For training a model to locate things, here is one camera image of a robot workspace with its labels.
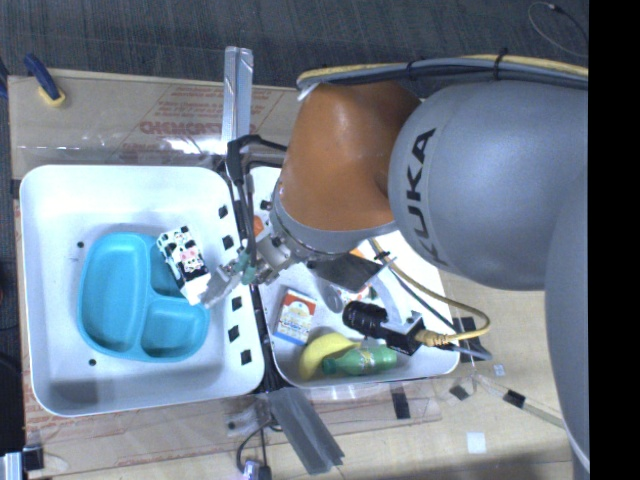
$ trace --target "green bottle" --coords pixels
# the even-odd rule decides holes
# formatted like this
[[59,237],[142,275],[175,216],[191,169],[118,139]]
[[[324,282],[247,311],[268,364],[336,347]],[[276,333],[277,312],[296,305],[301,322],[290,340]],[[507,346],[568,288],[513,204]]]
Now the green bottle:
[[372,348],[353,348],[337,359],[324,358],[322,372],[325,375],[333,375],[337,372],[347,375],[371,375],[393,368],[397,360],[396,351],[384,345]]

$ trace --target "dark gray carpet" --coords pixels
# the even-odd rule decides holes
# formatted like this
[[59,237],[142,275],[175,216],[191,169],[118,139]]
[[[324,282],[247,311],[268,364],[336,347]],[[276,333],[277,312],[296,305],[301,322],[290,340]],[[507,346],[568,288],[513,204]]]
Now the dark gray carpet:
[[[292,87],[323,65],[411,61],[474,53],[509,53],[586,65],[586,58],[542,38],[527,11],[559,5],[588,32],[589,0],[0,0],[0,55],[26,74],[33,52],[49,66],[221,80],[222,52],[251,48],[254,82]],[[541,31],[586,52],[566,16],[536,6]],[[422,87],[418,84],[416,91]],[[9,127],[0,100],[0,454],[20,446],[12,365],[19,363]]]

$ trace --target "yellow banana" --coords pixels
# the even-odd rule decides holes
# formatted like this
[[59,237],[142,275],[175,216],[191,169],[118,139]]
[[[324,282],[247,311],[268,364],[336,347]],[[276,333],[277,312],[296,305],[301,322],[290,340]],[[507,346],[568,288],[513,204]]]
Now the yellow banana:
[[331,332],[323,336],[319,336],[310,343],[307,343],[300,362],[298,363],[298,373],[303,380],[309,380],[313,377],[322,360],[330,355],[344,352],[360,344],[345,338],[339,332]]

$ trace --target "blue plate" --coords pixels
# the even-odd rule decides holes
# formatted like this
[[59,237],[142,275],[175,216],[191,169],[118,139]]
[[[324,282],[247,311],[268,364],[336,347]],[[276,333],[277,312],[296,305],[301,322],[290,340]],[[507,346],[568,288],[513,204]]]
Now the blue plate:
[[181,361],[202,347],[210,313],[180,294],[156,237],[111,233],[87,254],[78,328],[94,349],[139,361]]

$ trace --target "banana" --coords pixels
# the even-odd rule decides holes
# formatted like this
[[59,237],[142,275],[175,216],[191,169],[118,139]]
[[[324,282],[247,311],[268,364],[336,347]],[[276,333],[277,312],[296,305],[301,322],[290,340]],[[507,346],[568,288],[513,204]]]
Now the banana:
[[300,362],[298,363],[298,373],[303,380],[309,380],[313,377],[325,357],[344,352],[359,345],[360,343],[345,338],[339,332],[331,332],[320,336],[307,343],[302,351]]

